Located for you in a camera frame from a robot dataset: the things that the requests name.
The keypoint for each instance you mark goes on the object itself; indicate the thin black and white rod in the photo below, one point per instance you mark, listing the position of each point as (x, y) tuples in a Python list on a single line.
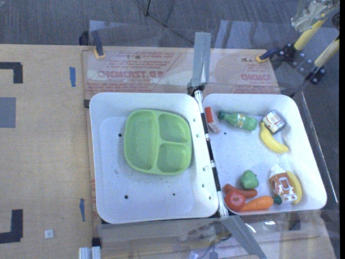
[(207, 137)]

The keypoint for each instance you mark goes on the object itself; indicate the green divided plate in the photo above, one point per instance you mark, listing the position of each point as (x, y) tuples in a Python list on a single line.
[(140, 142)]

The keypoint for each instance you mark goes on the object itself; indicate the red and white packet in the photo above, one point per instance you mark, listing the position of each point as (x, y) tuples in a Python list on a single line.
[(211, 120)]

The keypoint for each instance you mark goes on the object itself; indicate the brown cardboard board red print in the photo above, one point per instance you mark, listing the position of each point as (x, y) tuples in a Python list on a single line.
[(140, 74)]

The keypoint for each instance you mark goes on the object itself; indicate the green bottle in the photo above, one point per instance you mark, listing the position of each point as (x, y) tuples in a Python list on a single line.
[(240, 121)]

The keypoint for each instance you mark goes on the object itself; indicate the white plastic tray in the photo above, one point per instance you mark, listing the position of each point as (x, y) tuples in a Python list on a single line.
[(151, 198), (242, 152)]

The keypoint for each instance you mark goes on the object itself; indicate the green pepper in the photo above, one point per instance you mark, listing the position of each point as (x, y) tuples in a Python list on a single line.
[(249, 180)]

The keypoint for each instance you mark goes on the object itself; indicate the yellow banana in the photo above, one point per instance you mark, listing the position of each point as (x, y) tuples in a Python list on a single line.
[(270, 142), (297, 185)]

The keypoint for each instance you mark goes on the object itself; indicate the red tomato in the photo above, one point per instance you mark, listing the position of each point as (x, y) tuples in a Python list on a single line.
[(234, 200)]

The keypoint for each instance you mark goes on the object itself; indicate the small white and black can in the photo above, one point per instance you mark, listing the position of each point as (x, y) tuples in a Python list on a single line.
[(274, 121)]

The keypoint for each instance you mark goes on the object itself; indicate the red sausage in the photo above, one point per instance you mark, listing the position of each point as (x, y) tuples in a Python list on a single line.
[(249, 192)]

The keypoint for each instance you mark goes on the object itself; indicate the orange carrot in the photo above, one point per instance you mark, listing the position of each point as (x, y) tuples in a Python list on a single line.
[(258, 203)]

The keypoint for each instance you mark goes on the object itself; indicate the orange and white carton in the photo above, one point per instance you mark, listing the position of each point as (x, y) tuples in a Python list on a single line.
[(281, 185)]

